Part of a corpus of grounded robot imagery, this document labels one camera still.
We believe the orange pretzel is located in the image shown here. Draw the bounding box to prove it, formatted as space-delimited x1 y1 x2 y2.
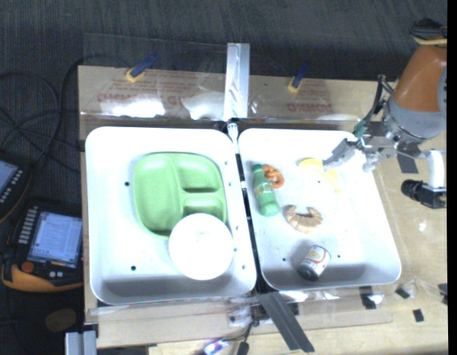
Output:
262 164 285 189

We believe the white bowl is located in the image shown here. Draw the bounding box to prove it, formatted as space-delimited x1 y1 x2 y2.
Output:
168 212 234 282

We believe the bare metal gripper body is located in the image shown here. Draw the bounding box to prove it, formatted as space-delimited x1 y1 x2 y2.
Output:
356 121 424 161

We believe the tan croissant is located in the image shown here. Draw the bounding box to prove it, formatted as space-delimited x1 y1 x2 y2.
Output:
284 204 324 234

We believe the white plastic tray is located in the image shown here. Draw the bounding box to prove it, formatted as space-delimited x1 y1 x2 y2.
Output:
84 125 258 306
237 127 403 293

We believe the black cylinder on white bracket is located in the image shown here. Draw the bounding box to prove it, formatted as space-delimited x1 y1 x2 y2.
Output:
400 149 448 210

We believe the brown cardboard board red print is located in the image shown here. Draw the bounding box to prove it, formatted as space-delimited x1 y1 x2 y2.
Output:
77 64 448 349

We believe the yellow banana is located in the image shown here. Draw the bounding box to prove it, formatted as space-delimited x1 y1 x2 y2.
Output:
296 157 342 195

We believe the small white and red can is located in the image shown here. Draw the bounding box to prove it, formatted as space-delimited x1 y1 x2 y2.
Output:
297 245 332 282

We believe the green divided plate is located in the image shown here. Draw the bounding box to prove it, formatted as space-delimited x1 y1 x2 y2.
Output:
132 151 229 240

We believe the green plastic bottle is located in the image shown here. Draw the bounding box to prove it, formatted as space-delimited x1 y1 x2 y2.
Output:
251 163 282 217

